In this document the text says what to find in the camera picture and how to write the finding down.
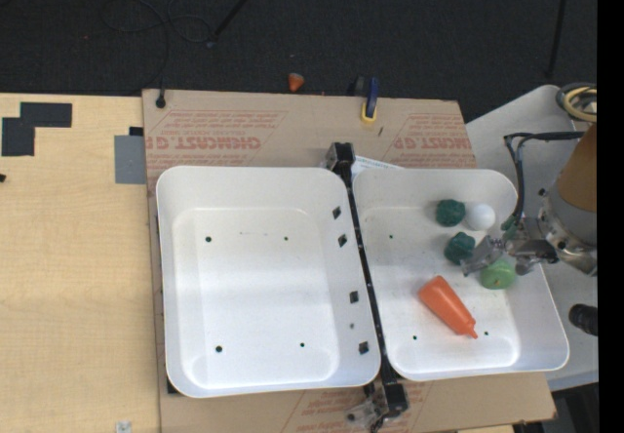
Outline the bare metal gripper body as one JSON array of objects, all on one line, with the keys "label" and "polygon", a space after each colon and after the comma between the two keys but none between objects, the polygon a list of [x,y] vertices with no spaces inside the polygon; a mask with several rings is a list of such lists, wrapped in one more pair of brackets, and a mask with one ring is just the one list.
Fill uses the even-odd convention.
[{"label": "bare metal gripper body", "polygon": [[587,276],[598,275],[596,248],[565,229],[559,222],[524,218],[505,230],[508,256],[529,256],[536,266],[563,263]]}]

